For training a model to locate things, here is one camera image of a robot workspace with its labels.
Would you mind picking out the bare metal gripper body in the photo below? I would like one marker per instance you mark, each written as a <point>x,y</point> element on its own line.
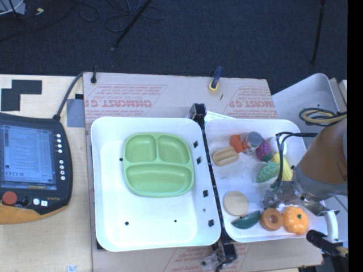
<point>290,193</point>

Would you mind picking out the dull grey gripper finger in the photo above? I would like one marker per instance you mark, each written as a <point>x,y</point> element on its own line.
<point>269,203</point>
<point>272,193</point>

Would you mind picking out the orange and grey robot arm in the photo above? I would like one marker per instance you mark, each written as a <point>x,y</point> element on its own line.
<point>323,157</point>

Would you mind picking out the brown doughnut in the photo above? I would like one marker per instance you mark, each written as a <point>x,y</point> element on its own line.
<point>266,222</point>

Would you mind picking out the green grapes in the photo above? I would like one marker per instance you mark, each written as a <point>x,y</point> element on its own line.
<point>268,172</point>

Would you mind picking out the yellow corn cob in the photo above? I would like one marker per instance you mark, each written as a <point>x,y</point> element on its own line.
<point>286,167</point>

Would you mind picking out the green watermelon slice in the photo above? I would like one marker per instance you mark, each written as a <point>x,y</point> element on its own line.
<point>246,222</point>

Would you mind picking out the white plastic tray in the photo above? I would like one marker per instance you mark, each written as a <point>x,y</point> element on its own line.
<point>147,217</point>
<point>246,180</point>

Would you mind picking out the orange pumpkin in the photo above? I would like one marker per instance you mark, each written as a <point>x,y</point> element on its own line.
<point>295,222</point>

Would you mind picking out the tan round biscuit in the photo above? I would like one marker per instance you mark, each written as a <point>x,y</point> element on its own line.
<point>236,203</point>

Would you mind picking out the purple grapes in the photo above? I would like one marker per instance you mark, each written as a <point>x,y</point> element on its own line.
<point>263,151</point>

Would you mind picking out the small can with grey lid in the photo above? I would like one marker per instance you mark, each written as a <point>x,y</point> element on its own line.
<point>252,143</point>

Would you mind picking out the tan hot dog bun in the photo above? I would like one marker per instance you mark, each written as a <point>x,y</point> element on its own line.
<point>225,156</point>

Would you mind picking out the orange carrot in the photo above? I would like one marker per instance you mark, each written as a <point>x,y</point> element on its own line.
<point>236,143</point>

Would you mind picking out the thin black and white rod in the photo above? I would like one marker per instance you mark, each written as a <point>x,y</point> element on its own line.
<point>211,169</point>

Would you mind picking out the green divided plate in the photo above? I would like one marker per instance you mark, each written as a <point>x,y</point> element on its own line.
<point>158,166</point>

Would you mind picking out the brown cardboard board red print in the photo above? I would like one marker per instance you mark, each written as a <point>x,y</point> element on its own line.
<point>170,95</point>

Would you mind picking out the black cylinder on white bracket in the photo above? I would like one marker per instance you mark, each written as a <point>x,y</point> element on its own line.
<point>323,241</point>

